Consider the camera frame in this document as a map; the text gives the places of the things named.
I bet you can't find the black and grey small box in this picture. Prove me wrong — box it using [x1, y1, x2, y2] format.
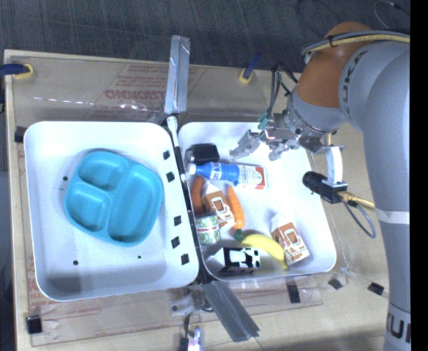
[184, 143, 221, 166]

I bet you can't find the white and red carton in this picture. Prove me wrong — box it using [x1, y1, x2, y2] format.
[235, 163, 269, 191]

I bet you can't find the white plastic tray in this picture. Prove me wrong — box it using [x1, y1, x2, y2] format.
[23, 120, 200, 303]
[176, 121, 338, 282]

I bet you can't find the brown cardboard board red print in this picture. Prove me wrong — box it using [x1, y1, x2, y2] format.
[10, 58, 325, 347]

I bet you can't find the orange sausage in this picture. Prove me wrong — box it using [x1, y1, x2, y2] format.
[190, 175, 208, 216]

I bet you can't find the blue divided plate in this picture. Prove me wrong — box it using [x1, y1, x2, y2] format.
[64, 150, 165, 248]

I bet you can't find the black cylinder on white bracket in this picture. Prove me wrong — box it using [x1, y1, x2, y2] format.
[301, 145, 349, 205]

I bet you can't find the green and white can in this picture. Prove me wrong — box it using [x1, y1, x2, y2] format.
[194, 213, 222, 246]

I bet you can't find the yellow banana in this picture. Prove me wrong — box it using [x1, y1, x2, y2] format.
[240, 233, 290, 271]

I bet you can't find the orange and white carton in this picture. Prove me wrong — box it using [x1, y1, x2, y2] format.
[270, 222, 311, 267]
[202, 190, 236, 228]

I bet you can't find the blue bottle with white cap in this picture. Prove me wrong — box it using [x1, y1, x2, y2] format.
[185, 161, 242, 187]

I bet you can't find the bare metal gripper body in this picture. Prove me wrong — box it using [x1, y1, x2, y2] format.
[260, 112, 332, 154]

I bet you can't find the orange carrot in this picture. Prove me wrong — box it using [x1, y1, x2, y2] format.
[225, 184, 247, 242]

